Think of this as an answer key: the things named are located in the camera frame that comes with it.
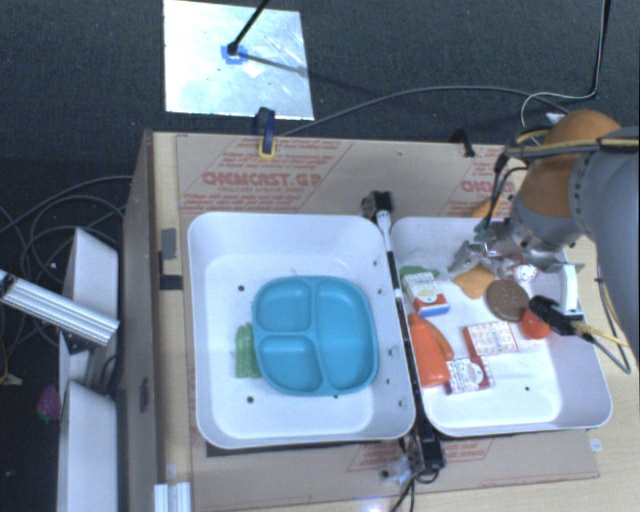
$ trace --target orange object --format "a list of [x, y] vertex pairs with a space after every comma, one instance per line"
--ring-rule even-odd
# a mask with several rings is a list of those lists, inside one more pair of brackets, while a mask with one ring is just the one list
[[546, 338], [551, 334], [551, 327], [549, 327], [549, 324], [540, 320], [529, 308], [525, 309], [524, 314], [522, 315], [522, 320], [520, 320], [520, 330], [525, 336], [533, 338], [534, 340]]
[[425, 318], [424, 321], [427, 322], [429, 329], [431, 329], [431, 334], [433, 334], [433, 337], [438, 343], [438, 346], [440, 347], [440, 350], [442, 351], [442, 355], [444, 356], [445, 360], [451, 361], [453, 359], [453, 349], [451, 348], [451, 345], [449, 345], [447, 338], [445, 338], [444, 334], [440, 332], [440, 329], [438, 329], [435, 325], [429, 322], [429, 320]]
[[447, 368], [447, 362], [427, 321], [415, 313], [411, 313], [409, 315], [409, 332], [418, 366], [420, 386], [426, 388], [449, 382], [451, 375]]

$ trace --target orange bottle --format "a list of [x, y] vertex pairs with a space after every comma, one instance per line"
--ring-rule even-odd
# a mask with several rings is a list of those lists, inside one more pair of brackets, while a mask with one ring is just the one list
[[420, 386], [426, 388], [449, 382], [451, 375], [447, 362], [429, 324], [415, 313], [411, 313], [409, 332], [418, 366]]

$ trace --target dark floor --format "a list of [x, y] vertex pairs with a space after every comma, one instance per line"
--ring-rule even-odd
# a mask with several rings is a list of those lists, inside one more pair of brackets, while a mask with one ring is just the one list
[[[253, 2], [218, 2], [235, 5]], [[302, 16], [316, 118], [380, 95], [423, 86], [494, 85], [580, 95], [593, 75], [600, 0], [273, 0]], [[638, 124], [640, 3], [614, 2], [597, 100], [588, 106], [622, 125]], [[128, 175], [144, 128], [248, 133], [251, 120], [164, 111], [161, 0], [3, 0], [0, 3], [0, 207], [17, 217], [68, 186]], [[519, 128], [521, 97], [497, 92], [438, 92], [394, 100], [301, 135], [446, 141], [464, 128], [474, 142], [504, 143]], [[530, 124], [549, 109], [528, 110]], [[278, 122], [277, 130], [301, 125]], [[124, 182], [83, 193], [124, 204]], [[67, 203], [45, 227], [86, 224], [95, 202]], [[19, 224], [29, 240], [35, 215]], [[0, 226], [6, 226], [6, 219]], [[118, 226], [104, 229], [114, 237]], [[0, 268], [20, 274], [23, 251], [4, 230]], [[63, 241], [44, 237], [43, 256]], [[55, 260], [63, 275], [65, 258]], [[43, 284], [56, 288], [55, 281]], [[19, 317], [7, 314], [5, 343]], [[30, 323], [25, 333], [33, 329]], [[56, 349], [38, 336], [15, 350], [0, 386], [0, 511], [55, 509], [57, 424], [35, 412], [57, 381]]]

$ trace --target small box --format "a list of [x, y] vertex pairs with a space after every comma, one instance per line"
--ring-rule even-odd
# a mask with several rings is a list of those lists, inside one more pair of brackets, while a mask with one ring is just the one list
[[503, 352], [517, 352], [518, 344], [513, 337], [509, 322], [486, 322], [464, 328], [471, 356], [490, 356]]
[[480, 391], [495, 385], [491, 369], [484, 357], [465, 357], [448, 361], [451, 380], [445, 385], [447, 394]]
[[407, 274], [402, 277], [402, 287], [421, 317], [439, 315], [449, 311], [449, 303], [429, 271]]

